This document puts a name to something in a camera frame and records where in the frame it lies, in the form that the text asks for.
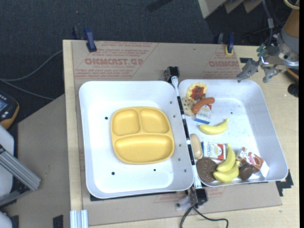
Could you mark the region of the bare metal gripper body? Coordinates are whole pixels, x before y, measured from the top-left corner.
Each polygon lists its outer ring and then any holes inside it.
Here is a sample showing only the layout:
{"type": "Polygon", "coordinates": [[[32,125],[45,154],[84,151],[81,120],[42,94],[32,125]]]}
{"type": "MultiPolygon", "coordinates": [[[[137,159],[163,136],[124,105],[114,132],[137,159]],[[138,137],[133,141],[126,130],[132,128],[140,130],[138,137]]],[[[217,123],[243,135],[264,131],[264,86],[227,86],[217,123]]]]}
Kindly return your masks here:
{"type": "Polygon", "coordinates": [[[262,49],[260,66],[265,72],[284,71],[286,68],[298,69],[299,58],[293,51],[280,49],[262,49]]]}

